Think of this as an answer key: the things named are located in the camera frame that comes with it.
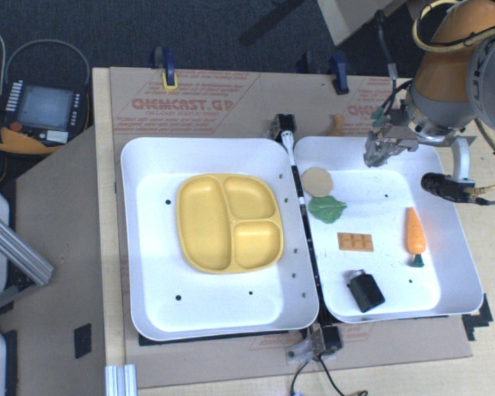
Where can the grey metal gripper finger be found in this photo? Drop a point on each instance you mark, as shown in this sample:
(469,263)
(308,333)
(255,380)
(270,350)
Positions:
(371,155)
(384,153)

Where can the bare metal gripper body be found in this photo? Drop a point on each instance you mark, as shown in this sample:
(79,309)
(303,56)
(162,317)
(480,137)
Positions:
(400,136)

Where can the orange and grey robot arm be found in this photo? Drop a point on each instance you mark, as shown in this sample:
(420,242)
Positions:
(449,68)

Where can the beige round biscuit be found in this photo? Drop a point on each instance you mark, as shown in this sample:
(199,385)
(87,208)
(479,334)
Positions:
(317,181)

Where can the green lettuce leaf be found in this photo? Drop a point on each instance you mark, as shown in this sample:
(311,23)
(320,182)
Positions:
(326,209)

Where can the thin black and white rod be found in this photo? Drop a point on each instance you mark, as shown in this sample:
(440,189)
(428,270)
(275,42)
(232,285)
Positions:
(302,204)

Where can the orange carrot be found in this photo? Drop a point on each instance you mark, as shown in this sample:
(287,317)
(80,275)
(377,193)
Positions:
(414,233)

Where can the orange rectangular cracker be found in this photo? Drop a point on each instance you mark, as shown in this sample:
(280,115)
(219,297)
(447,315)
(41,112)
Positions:
(354,241)

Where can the white plastic tray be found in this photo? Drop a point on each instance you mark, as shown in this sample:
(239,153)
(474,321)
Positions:
(156,237)
(375,270)

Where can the black bottle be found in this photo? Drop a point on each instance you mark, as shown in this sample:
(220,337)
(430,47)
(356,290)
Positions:
(367,293)

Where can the brown cardboard board red print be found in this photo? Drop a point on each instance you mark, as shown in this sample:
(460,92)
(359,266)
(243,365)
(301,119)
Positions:
(239,97)

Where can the yellow divided plate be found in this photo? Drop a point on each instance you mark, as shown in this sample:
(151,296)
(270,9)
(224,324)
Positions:
(206,221)

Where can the black cylinder on white bracket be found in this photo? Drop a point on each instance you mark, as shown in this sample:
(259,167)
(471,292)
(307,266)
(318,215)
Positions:
(445,186)

